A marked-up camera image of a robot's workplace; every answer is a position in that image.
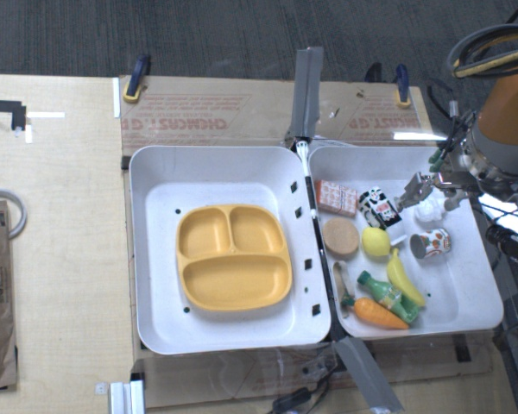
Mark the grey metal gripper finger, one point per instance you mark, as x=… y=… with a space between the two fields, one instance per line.
x=455 y=198
x=416 y=190

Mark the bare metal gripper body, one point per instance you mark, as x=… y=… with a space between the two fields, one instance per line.
x=488 y=183

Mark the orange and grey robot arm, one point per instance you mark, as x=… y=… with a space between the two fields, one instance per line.
x=505 y=110

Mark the white crumpled lump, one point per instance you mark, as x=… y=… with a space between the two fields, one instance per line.
x=429 y=211

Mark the black and white milk carton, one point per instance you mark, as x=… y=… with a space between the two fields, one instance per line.
x=382 y=209

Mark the white can with orange print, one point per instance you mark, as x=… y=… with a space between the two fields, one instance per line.
x=433 y=243

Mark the yellow lemon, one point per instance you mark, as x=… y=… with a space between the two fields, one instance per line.
x=375 y=242

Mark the orange and white carton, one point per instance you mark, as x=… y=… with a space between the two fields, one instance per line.
x=336 y=197

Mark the round tan biscuit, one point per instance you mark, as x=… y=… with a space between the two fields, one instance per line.
x=341 y=236

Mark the yellow banana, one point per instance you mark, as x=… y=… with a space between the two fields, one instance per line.
x=401 y=278

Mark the white plastic tray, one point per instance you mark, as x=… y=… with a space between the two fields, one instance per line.
x=462 y=291
x=164 y=283

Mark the green plastic bottle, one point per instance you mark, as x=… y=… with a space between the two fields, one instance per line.
x=386 y=293

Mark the beige wooden spoon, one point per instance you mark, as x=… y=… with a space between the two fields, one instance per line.
x=344 y=280

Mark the orange carrot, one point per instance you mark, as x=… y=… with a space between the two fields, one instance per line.
x=377 y=314

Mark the yellow divided plate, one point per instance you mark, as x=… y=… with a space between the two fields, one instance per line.
x=235 y=278

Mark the brown cardboard board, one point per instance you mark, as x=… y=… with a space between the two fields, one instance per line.
x=224 y=119

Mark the black cylinder on white bracket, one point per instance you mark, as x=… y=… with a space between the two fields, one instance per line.
x=507 y=242

